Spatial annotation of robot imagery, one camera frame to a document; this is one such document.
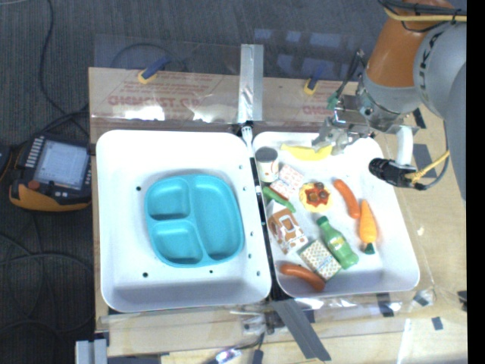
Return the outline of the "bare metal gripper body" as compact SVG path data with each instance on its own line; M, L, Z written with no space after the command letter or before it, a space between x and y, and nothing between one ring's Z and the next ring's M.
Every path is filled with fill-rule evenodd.
M366 96L342 94L332 98L327 108L327 125L361 137L371 133L397 134L402 127L410 128L413 134L419 131L418 126L405 124L404 114L388 111Z

